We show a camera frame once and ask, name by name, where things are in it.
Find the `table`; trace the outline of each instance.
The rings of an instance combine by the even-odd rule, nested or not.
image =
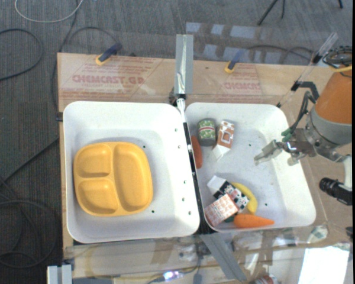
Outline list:
[[[110,71],[104,74],[103,70],[102,75],[98,72],[95,72],[94,75],[90,73],[90,71],[92,72],[92,67],[90,66],[92,59],[94,59],[94,56],[83,54],[60,53],[58,55],[60,112],[63,112],[68,103],[78,100],[168,102],[175,72],[175,61],[173,59],[115,56],[112,57],[112,61],[122,64],[122,68],[113,69],[114,72],[111,74],[109,74]],[[236,66],[233,76],[231,76],[224,72],[225,64],[224,62],[198,60],[193,62],[193,94],[188,96],[188,104],[207,100],[211,102],[276,104],[305,68],[303,66],[240,63]],[[122,73],[122,84],[121,80],[116,82],[113,77],[123,70],[126,65],[128,70]],[[92,92],[87,92],[84,91],[84,87],[79,89],[71,86],[73,82],[75,82],[75,85],[82,82],[86,83],[88,79],[94,79],[94,76],[100,75],[106,77],[98,80],[99,84],[104,85],[103,88],[108,82],[112,82],[113,85],[122,85],[122,91],[100,93],[96,88],[93,88]],[[321,93],[331,75],[332,71],[329,68],[316,67],[309,79],[315,82],[319,93]],[[303,93],[304,90],[299,89],[290,104],[282,107],[290,122],[293,122],[296,117]],[[350,153],[351,144],[341,148],[341,151]],[[73,276],[75,278],[122,275],[118,278],[119,281],[138,280],[139,283],[144,283],[153,274],[164,270],[192,270],[198,259],[197,246],[202,247],[201,254],[207,254],[203,243],[196,236],[76,245],[66,227],[66,181],[63,164],[62,124],[60,125],[60,152],[63,250],[66,260],[72,262],[69,260],[73,259],[74,261]],[[318,226],[316,226],[315,230],[319,234],[324,228],[330,228],[331,230],[329,230],[326,238],[323,239],[316,237],[315,233],[312,233],[313,227],[300,228],[298,231],[291,229],[285,233],[277,233],[275,231],[261,233],[255,231],[251,234],[235,234],[231,237],[224,237],[226,243],[232,245],[234,256],[238,259],[248,279],[262,274],[266,271],[266,266],[270,266],[271,268],[273,267],[273,272],[280,277],[286,277],[287,281],[296,283],[295,281],[298,280],[302,270],[305,250],[311,248],[327,250],[328,246],[333,246],[339,241],[347,241],[347,234],[344,232],[344,228],[352,225],[352,208],[338,203],[334,198],[329,197],[318,188],[318,182],[324,176],[343,178],[343,168],[321,157],[305,159],[303,168],[308,177],[308,182],[311,184],[309,187],[313,199],[320,210],[317,212],[316,224]],[[298,238],[299,240],[296,247],[292,247],[287,243],[292,238]],[[258,246],[253,248],[253,243],[258,244]],[[250,269],[250,256],[254,256],[253,260],[256,260],[252,271]],[[287,262],[289,262],[290,266],[288,269],[284,267],[287,266]],[[213,279],[214,274],[216,274],[217,283],[226,280],[218,267],[218,263],[211,256],[204,256],[201,261],[201,269],[210,270],[210,272],[205,273],[206,277],[212,277]]]

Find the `yellow banana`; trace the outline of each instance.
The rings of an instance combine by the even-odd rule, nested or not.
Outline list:
[[[258,201],[255,198],[254,194],[252,191],[244,186],[241,183],[236,183],[236,182],[230,182],[235,188],[239,189],[248,199],[250,200],[247,204],[247,209],[250,211],[251,214],[255,214],[256,209],[258,208]]]

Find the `orange carrot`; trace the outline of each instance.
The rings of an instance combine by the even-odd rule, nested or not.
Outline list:
[[[252,228],[272,225],[275,222],[271,219],[263,218],[251,214],[237,214],[234,217],[234,225],[238,228]]]
[[[195,157],[196,167],[199,169],[202,166],[202,152],[199,140],[195,135],[191,137],[193,155]]]

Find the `small box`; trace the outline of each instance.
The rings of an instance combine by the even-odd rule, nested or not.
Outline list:
[[[250,201],[239,189],[221,177],[213,176],[207,186],[216,199],[228,194],[238,207],[239,212],[242,212]]]
[[[213,146],[216,143],[215,139],[215,122],[212,119],[206,118],[197,123],[198,140],[201,146]]]
[[[217,142],[213,153],[217,160],[223,157],[231,149],[234,137],[234,124],[228,121],[221,121],[217,128]]]
[[[223,220],[236,214],[238,212],[238,206],[228,194],[225,194],[212,204],[208,205],[204,209],[204,212],[208,222],[213,227],[216,227]]]

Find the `yellow divided plate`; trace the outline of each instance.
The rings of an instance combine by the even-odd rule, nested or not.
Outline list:
[[[94,216],[141,212],[153,199],[149,161],[129,142],[104,142],[81,148],[73,163],[76,197]]]

